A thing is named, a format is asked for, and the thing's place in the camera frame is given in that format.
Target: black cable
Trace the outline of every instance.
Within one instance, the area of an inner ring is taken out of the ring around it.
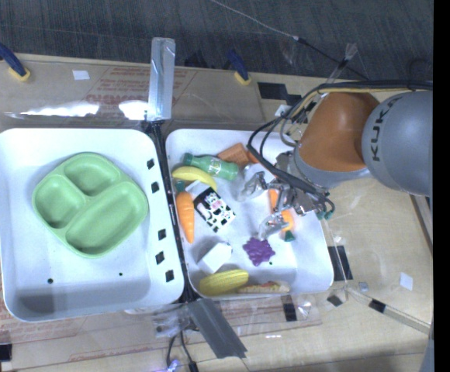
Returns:
[[[170,361],[170,354],[171,354],[171,348],[173,347],[173,343],[175,342],[175,339],[177,339],[177,335],[173,336],[170,339],[170,343],[168,345],[168,352],[166,353],[166,366],[169,368],[171,361]],[[191,370],[191,372],[199,372],[198,368],[197,368],[197,363],[192,359],[189,351],[187,350],[187,346],[185,345],[185,341],[184,341],[184,331],[181,330],[180,331],[180,340],[182,341],[182,349],[184,349],[185,354],[187,355],[187,358],[189,360],[189,369]]]
[[[265,145],[266,139],[268,136],[272,133],[273,129],[282,121],[282,117],[279,117],[278,119],[274,120],[268,131],[266,132],[265,136],[263,136],[263,140],[261,141],[260,147],[259,147],[259,153],[263,157],[263,146]]]
[[[294,39],[297,43],[302,44],[306,47],[309,48],[313,48],[315,51],[317,51],[320,55],[323,55],[324,57],[332,60],[333,62],[336,62],[337,64],[341,64],[341,62],[333,57],[331,57],[330,55],[326,54],[325,52],[323,52],[322,50],[316,48],[313,44],[310,44],[307,42],[306,39],[302,38],[302,37],[297,37],[296,39]],[[365,80],[368,80],[368,78],[364,75],[359,73],[358,71],[356,71],[355,69],[350,68],[349,66],[347,67],[347,69],[351,72],[353,72],[354,74],[357,74],[359,77],[364,78]]]
[[[182,341],[182,348],[185,351],[185,354],[187,354],[187,358],[189,359],[190,363],[193,363],[194,360],[192,359],[191,355],[189,354],[189,351],[187,350],[187,346],[185,345],[184,342],[184,331],[180,331],[180,340]]]
[[[170,361],[170,353],[171,353],[171,348],[173,347],[173,342],[175,341],[175,339],[177,338],[177,335],[173,336],[170,339],[170,344],[168,344],[168,352],[166,353],[166,367],[169,368],[171,361]]]
[[[290,184],[294,188],[298,188],[300,190],[305,191],[306,193],[311,194],[313,197],[315,197],[318,201],[328,204],[331,206],[331,213],[334,213],[335,211],[335,205],[334,203],[323,193],[321,193],[316,187],[313,185],[291,175],[283,170],[279,170],[278,168],[274,167],[269,161],[267,161],[263,157],[263,146],[265,145],[266,139],[272,132],[272,130],[276,127],[279,122],[284,119],[287,120],[292,115],[294,111],[296,111],[308,98],[309,95],[312,95],[314,92],[318,92],[320,94],[324,93],[324,90],[335,88],[340,89],[348,89],[348,92],[351,91],[351,89],[356,90],[362,90],[365,88],[369,88],[375,91],[378,90],[386,90],[386,89],[401,89],[406,88],[411,91],[416,90],[432,90],[433,89],[433,82],[432,81],[401,81],[401,80],[373,80],[373,81],[351,81],[351,82],[341,82],[341,83],[324,83],[320,84],[319,86],[313,88],[311,91],[307,92],[293,107],[290,108],[290,110],[280,119],[274,119],[270,122],[267,122],[263,126],[256,129],[250,136],[248,142],[247,142],[247,148],[252,153],[254,157],[258,159],[258,161],[263,164],[273,175],[276,177],[284,180],[286,183]],[[253,139],[257,136],[257,134],[262,131],[263,129],[270,127],[268,132],[263,137],[263,140],[261,141],[260,150],[259,152],[252,146]]]

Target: green bottle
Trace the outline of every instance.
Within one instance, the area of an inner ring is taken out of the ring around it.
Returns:
[[[196,157],[191,153],[184,154],[184,165],[197,167],[211,176],[222,177],[228,181],[233,181],[239,173],[239,166],[235,163],[223,161],[214,156]]]

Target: toy banana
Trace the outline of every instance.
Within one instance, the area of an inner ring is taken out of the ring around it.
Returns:
[[[245,285],[249,273],[242,269],[233,269],[211,274],[199,282],[199,291],[205,296],[225,294]]]
[[[214,191],[216,191],[216,182],[213,177],[196,167],[179,167],[171,173],[172,177],[176,179],[182,179],[183,181],[200,181],[209,185]]]

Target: yellow corn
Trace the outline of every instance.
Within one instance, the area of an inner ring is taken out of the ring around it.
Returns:
[[[233,269],[211,274],[199,282],[199,291],[205,296],[216,296],[227,293],[245,285],[249,273],[242,269]]]

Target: wire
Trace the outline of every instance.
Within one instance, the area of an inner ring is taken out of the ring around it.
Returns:
[[[280,140],[287,146],[295,147],[295,146],[297,146],[296,142],[291,142],[290,140],[286,139],[286,133],[285,133],[286,123],[287,123],[287,120],[283,120],[282,125],[280,126],[280,130],[279,130]]]
[[[176,338],[177,338],[177,335],[173,336],[170,339],[170,344],[168,345],[168,352],[166,353],[166,366],[167,366],[167,368],[169,368],[170,364],[171,364],[170,353],[171,353],[171,348],[173,347],[173,342],[175,341]]]
[[[193,363],[194,360],[192,359],[191,355],[189,354],[189,351],[187,350],[187,346],[185,345],[184,342],[184,331],[180,331],[180,340],[182,341],[182,348],[185,351],[185,354],[187,354],[187,358],[189,359],[190,363]]]
[[[390,91],[417,91],[431,90],[433,88],[430,81],[401,81],[401,80],[373,80],[373,81],[346,81],[341,83],[321,84],[309,91],[296,104],[296,108],[290,110],[290,116],[298,114],[306,108],[311,99],[317,94],[326,94],[329,92],[390,92]]]
[[[321,84],[311,91],[307,92],[305,96],[303,96],[294,106],[292,106],[286,114],[284,114],[279,119],[274,119],[270,122],[267,122],[263,126],[260,126],[256,129],[250,136],[247,142],[247,148],[251,151],[252,155],[258,159],[260,163],[262,163],[273,175],[284,180],[286,183],[290,184],[290,186],[294,188],[298,188],[300,190],[305,191],[312,195],[318,202],[323,203],[324,212],[327,211],[328,204],[331,207],[330,213],[333,214],[335,211],[334,203],[327,197],[327,193],[322,193],[322,191],[315,186],[311,185],[307,181],[303,181],[302,179],[295,177],[283,170],[280,170],[273,166],[269,161],[267,161],[263,156],[263,146],[265,142],[272,132],[272,130],[279,124],[281,120],[284,120],[284,123],[281,126],[281,135],[285,125],[285,122],[288,119],[291,119],[293,116],[298,115],[303,109],[310,105],[312,99],[320,94],[326,94],[330,92],[355,92],[355,93],[369,93],[376,91],[416,91],[416,90],[432,90],[433,83],[431,81],[400,81],[400,80],[383,80],[383,81],[350,81],[350,82],[341,82],[341,83],[325,83]],[[261,140],[259,152],[252,146],[253,139],[263,130],[268,128],[267,133],[264,135]]]
[[[175,339],[177,339],[177,335],[173,336],[170,339],[170,343],[168,345],[168,352],[166,353],[166,366],[170,367],[171,361],[170,361],[170,354],[171,354],[171,348],[173,347],[173,343],[175,342]],[[187,346],[185,345],[185,341],[184,341],[184,331],[181,330],[180,331],[180,340],[182,342],[182,349],[184,349],[185,354],[187,355],[187,359],[189,360],[189,367],[191,368],[191,370],[197,371],[197,365],[196,362],[192,359],[189,351],[187,350]]]
[[[231,12],[235,12],[236,14],[238,14],[238,15],[240,15],[240,16],[243,16],[244,18],[247,18],[247,19],[249,19],[249,20],[251,20],[251,21],[257,23],[258,25],[263,26],[264,28],[269,29],[269,30],[271,30],[272,32],[280,33],[280,34],[282,34],[283,36],[292,37],[293,39],[296,39],[296,37],[297,37],[297,36],[294,36],[293,34],[284,32],[283,30],[276,29],[276,28],[274,28],[273,26],[270,26],[270,25],[267,25],[266,23],[263,23],[263,22],[261,22],[261,21],[258,21],[258,20],[257,20],[256,18],[254,18],[253,16],[250,16],[250,15],[248,15],[248,14],[245,14],[245,13],[239,11],[239,10],[233,9],[232,7],[223,4],[222,2],[219,2],[218,0],[209,0],[209,1],[210,1],[210,2],[213,2],[213,3],[217,4],[217,5],[219,5],[220,7],[225,8],[225,9],[231,11]]]
[[[238,14],[239,16],[243,16],[244,18],[249,19],[250,21],[252,21],[252,22],[258,24],[259,26],[264,27],[265,29],[271,30],[271,31],[274,32],[274,33],[278,33],[278,34],[281,34],[281,35],[283,35],[283,36],[287,36],[287,37],[289,37],[289,38],[295,40],[297,43],[299,43],[299,44],[301,44],[301,45],[304,45],[304,46],[306,46],[306,47],[312,48],[313,50],[317,51],[319,54],[321,54],[322,56],[326,57],[327,59],[332,60],[333,62],[339,63],[339,60],[337,60],[337,59],[331,57],[331,56],[328,55],[327,53],[325,53],[325,52],[323,52],[322,50],[316,48],[313,44],[308,43],[308,41],[307,41],[306,39],[302,38],[302,37],[293,35],[293,34],[291,34],[291,33],[284,32],[283,30],[280,30],[280,29],[274,28],[273,26],[267,25],[266,23],[264,23],[264,22],[262,22],[262,21],[259,21],[259,20],[256,19],[255,17],[253,17],[253,16],[251,16],[251,15],[248,15],[248,14],[246,14],[246,13],[244,13],[244,12],[242,12],[242,11],[239,11],[239,10],[237,10],[237,9],[233,9],[233,8],[230,7],[229,5],[223,4],[222,2],[219,2],[218,0],[208,0],[208,1],[210,1],[210,2],[212,2],[212,3],[214,3],[214,4],[216,4],[216,5],[219,5],[220,7],[223,7],[224,9],[227,9],[227,10],[229,10],[229,11],[231,11],[231,12],[234,12],[234,13]],[[350,67],[348,67],[348,70],[349,70],[349,71],[352,71],[352,72],[355,73],[355,74],[357,74],[357,75],[360,76],[361,78],[364,78],[364,79],[368,80],[368,78],[367,78],[364,74],[361,74],[361,73],[359,73],[358,71],[355,71],[354,69],[351,69]]]

